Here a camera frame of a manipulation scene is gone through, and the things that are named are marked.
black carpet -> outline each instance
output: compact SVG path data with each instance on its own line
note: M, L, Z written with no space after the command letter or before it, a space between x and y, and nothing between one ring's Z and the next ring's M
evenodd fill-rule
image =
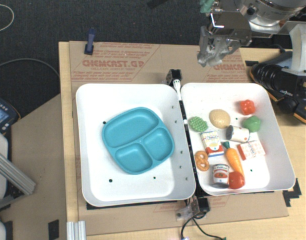
M21 58L41 60L59 71L60 41L198 45L207 19L200 0L0 0L13 9L13 24L0 31L0 64ZM0 29L12 18L0 6ZM281 40L270 40L271 43ZM253 47L268 47L255 40ZM286 39L284 48L291 48ZM22 117L60 93L58 76L46 65L17 61L0 67L0 97Z

toy carrot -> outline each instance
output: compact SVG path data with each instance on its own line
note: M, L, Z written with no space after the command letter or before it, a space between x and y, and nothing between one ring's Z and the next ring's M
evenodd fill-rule
M232 166L232 169L236 172L240 172L244 176L243 167L237 150L230 147L230 143L228 141L225 141L222 144L224 147L226 147L225 155L229 164Z

tomato soup can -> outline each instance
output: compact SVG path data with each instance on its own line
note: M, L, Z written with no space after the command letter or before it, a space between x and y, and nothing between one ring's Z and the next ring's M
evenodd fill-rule
M230 167L224 163L213 165L213 187L218 189L229 187L229 169Z

black cable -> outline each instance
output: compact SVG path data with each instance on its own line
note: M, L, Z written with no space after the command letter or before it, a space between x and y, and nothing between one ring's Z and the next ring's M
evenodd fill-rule
M206 232L203 231L203 229L200 227L200 225L196 222L196 220L194 218L192 218L195 225L198 227L198 229L206 236L210 237L210 238L216 238L216 239L219 239L219 240L223 240L223 238L219 237L219 236L216 236L216 235L212 235L212 234L208 234Z
M206 214L207 214L207 213L204 212L203 215L200 215L200 216L197 216L197 215L196 215L196 216L193 216L193 217L189 218L189 219L184 223L184 225L183 225L182 228L181 228L181 235L180 235L180 236L181 236L181 240L184 239L184 235L183 235L183 233L184 233L184 228L186 227L186 225L187 225L191 220L194 221L195 225L198 227L198 229L199 229L204 235L206 235L206 236L208 236L208 237L210 237L210 238L215 238L215 239L223 240L223 238L221 238L221 237L219 237L219 236L216 236L216 235L212 235L212 234L206 233L205 231L203 231L203 229L202 229L202 228L200 227L200 225L197 223L196 220L199 220L199 219L204 218Z
M190 198L186 199L186 200L184 200L184 202L185 202L185 205L188 206L190 204L190 202L191 202L191 199Z
M182 226L182 228L181 228L181 240L184 239L183 232L184 232L185 226L186 226L186 225L190 222L190 220L192 220L192 219L193 219L193 217L192 217L192 218L189 218L189 219L184 223L184 225Z
M285 49L279 44L271 44L268 48L279 48L280 53L285 53Z
M50 64L47 64L46 62L36 59L36 58L17 58L17 59L13 59L13 60L9 60L7 62L1 63L0 67L10 64L10 63L14 63L14 62L20 62L20 61L33 61L33 62L38 62L38 63L42 63L45 66L49 67L51 70L54 71L54 73L60 78L59 73L56 71L56 69L54 67L52 67Z

cable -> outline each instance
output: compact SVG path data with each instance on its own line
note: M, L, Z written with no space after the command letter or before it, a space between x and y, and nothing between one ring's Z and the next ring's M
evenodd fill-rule
M186 227L186 225L187 225L191 220L194 221L195 225L198 227L198 229L199 229L204 235L206 235L206 236L208 236L208 237L210 237L210 238L215 238L215 239L219 239L219 240L224 240L224 239L225 239L225 238L221 238L221 237L216 236L216 235L208 234L208 233L206 233L205 231L203 231L203 229L200 227L200 225L197 223L196 220L200 220L200 219L204 218L204 217L206 216L206 214L207 214L206 212L203 212L202 214L195 215L195 216L189 218L189 219L184 223L184 225L183 225L182 228L181 228L181 233L180 233L181 240L184 239L184 235L183 235L183 233L184 233L184 228Z
M280 44L271 44L268 48L279 48L280 53L285 53L285 49Z
M0 67L2 67L4 65L7 65L7 64L10 64L10 63L14 63L14 62L20 62L20 61L33 61L33 62L42 63L42 64L48 66L51 70L53 70L54 73L60 78L59 73L56 71L56 69L54 67L52 67L50 64L48 64L48 63L46 63L42 60L36 59L36 58L17 58L17 59L13 59L13 60L9 60L7 62L4 62L4 63L0 64Z
M212 234L208 234L206 232L203 231L203 229L200 227L200 225L196 222L196 220L194 218L192 218L195 225L198 227L198 229L206 236L210 237L210 238L216 238L216 239L219 239L219 240L223 240L223 238L219 237L219 236L216 236L216 235L212 235Z
M15 15L14 15L14 11L13 11L10 7L8 7L7 5L5 5L5 4L0 4L0 6L9 9L10 12L12 13L12 19L11 19L10 23L9 23L7 26L5 26L5 27L3 27L3 28L0 29L0 31L3 31L3 30L5 30L5 29L7 29L9 26L11 26L11 24L12 24L13 21L14 21Z

